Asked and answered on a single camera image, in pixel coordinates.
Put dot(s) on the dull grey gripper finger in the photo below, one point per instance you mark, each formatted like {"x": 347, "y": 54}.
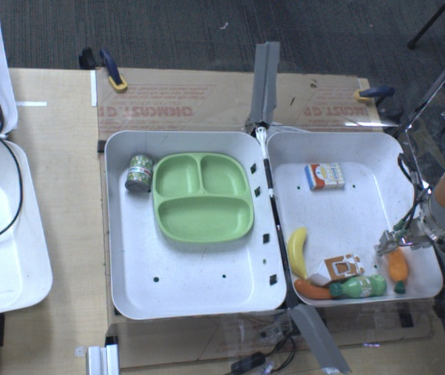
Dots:
{"x": 382, "y": 247}
{"x": 390, "y": 236}

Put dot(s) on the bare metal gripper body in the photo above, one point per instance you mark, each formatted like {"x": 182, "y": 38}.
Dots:
{"x": 421, "y": 233}

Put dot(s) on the orange carrot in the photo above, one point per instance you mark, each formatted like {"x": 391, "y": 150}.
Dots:
{"x": 397, "y": 266}

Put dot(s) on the white plastic tray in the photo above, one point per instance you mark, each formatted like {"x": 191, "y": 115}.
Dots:
{"x": 347, "y": 225}
{"x": 191, "y": 279}

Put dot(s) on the green plastic bottle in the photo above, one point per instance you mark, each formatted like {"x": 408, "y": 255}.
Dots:
{"x": 361, "y": 286}

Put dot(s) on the brown and white carton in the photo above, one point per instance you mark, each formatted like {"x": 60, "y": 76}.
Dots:
{"x": 341, "y": 268}

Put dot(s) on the orange sausage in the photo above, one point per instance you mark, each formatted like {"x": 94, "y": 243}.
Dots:
{"x": 311, "y": 290}

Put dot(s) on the yellow banana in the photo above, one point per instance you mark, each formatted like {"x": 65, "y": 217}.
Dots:
{"x": 297, "y": 252}

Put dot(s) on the blue orange white carton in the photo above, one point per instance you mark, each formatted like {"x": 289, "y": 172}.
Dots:
{"x": 325, "y": 176}

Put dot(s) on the thin black and white rod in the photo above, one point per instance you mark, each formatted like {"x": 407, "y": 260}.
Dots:
{"x": 270, "y": 178}

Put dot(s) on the green divided plate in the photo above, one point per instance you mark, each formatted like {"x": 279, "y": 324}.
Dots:
{"x": 203, "y": 197}

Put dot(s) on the brown cardboard board red print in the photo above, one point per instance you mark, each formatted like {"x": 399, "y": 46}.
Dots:
{"x": 222, "y": 96}

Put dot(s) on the green patterned can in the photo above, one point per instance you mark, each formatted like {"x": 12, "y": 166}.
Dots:
{"x": 139, "y": 173}

